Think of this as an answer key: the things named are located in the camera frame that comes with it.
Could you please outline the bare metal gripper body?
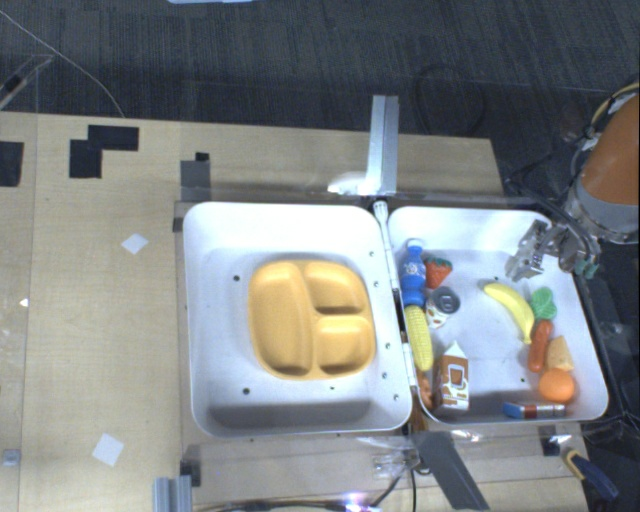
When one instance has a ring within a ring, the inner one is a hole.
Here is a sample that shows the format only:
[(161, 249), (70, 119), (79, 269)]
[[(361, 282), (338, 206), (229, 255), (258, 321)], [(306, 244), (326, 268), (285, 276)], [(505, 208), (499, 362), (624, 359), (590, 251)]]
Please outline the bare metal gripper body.
[(555, 256), (566, 273), (595, 274), (600, 266), (597, 240), (571, 225), (552, 225), (543, 236), (543, 250)]

